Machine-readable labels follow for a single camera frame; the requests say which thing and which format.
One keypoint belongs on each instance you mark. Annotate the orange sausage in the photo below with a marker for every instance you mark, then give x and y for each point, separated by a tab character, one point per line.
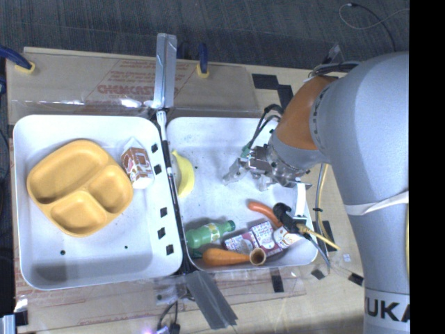
261	207

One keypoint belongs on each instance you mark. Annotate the brown ice cream cone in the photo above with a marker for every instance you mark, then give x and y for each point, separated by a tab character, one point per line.
257	256

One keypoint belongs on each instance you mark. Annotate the brown cardboard board red print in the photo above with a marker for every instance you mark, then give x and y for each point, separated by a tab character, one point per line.
87	78

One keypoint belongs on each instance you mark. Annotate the white printed packet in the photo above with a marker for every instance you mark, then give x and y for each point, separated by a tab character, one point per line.
285	238

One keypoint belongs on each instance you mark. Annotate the yellow divided plate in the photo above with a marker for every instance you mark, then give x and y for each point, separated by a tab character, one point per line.
73	176

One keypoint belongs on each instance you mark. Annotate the white and brown small carton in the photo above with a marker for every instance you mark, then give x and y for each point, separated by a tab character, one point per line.
138	165

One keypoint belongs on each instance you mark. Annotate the yellow banana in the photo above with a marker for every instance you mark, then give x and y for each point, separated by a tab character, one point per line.
187	176

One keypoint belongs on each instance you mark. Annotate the maroon printed carton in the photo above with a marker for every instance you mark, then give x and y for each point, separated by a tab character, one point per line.
266	237
241	243

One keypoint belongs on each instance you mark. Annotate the orange carrot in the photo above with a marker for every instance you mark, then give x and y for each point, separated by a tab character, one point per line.
222	257

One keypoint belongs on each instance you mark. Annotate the white plastic tray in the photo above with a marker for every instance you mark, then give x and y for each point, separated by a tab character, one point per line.
215	134
87	259

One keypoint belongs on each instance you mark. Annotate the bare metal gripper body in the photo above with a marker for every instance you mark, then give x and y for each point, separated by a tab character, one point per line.
267	165

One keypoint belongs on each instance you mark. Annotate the black cylinder on white bracket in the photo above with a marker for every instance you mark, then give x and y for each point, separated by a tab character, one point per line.
286	218

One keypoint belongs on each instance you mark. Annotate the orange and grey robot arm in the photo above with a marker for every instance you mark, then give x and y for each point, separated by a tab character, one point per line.
365	144

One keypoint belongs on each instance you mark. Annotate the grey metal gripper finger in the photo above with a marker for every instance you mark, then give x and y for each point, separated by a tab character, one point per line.
232	173
265	183

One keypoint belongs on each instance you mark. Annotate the green plastic bottle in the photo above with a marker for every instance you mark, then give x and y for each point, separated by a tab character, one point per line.
205	235

